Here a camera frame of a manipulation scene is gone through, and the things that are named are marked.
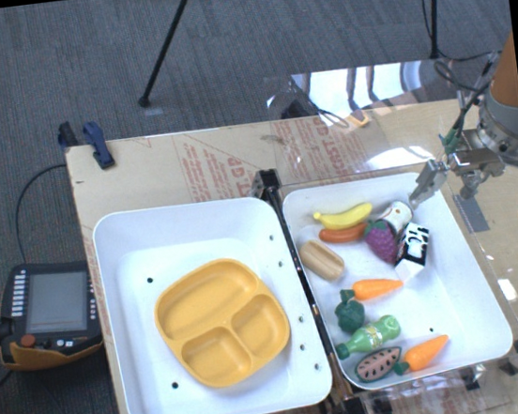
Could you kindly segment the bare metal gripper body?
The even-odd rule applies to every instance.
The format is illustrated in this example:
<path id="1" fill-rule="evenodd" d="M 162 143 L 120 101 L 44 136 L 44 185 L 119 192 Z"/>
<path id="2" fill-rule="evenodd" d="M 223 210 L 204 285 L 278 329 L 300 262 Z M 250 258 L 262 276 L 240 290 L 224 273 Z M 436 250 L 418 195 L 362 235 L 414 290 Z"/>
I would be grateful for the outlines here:
<path id="1" fill-rule="evenodd" d="M 518 135 L 477 126 L 456 136 L 446 153 L 449 167 L 458 175 L 478 170 L 484 176 L 500 176 L 506 166 L 518 167 Z"/>

